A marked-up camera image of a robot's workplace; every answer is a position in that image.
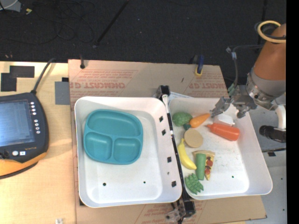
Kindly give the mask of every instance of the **toy banana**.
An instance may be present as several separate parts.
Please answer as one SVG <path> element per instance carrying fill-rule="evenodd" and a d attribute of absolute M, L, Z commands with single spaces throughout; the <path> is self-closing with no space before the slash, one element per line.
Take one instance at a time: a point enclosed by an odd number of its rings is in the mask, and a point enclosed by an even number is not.
<path fill-rule="evenodd" d="M 187 169 L 191 169 L 191 170 L 195 170 L 196 169 L 196 165 L 195 163 L 189 158 L 189 156 L 186 153 L 185 150 L 185 145 L 184 145 L 184 140 L 185 139 L 181 139 L 180 144 L 178 145 L 178 155 L 179 155 L 179 159 L 181 161 L 181 163 L 187 168 Z"/>

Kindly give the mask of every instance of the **cardboard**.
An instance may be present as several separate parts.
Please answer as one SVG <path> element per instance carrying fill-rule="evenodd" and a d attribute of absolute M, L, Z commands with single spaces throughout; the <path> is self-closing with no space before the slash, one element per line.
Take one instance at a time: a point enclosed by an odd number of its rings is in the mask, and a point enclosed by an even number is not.
<path fill-rule="evenodd" d="M 168 85 L 172 92 L 190 97 L 228 97 L 220 67 L 204 65 L 202 76 L 196 77 L 194 64 L 84 61 L 85 68 L 81 69 L 80 60 L 68 63 L 77 223 L 169 223 L 165 217 L 172 210 L 171 203 L 97 209 L 80 205 L 74 104 L 83 96 L 152 97 L 160 85 Z M 183 223 L 212 224 L 266 218 L 260 196 L 195 200 L 194 203 L 196 213 Z"/>

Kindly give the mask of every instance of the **teal plate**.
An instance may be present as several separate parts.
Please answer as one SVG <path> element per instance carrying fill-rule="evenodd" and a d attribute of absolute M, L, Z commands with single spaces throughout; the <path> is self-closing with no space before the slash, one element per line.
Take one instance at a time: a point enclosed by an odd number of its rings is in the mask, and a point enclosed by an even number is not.
<path fill-rule="evenodd" d="M 129 113 L 95 110 L 87 117 L 83 143 L 85 152 L 95 161 L 130 164 L 142 151 L 142 124 Z"/>

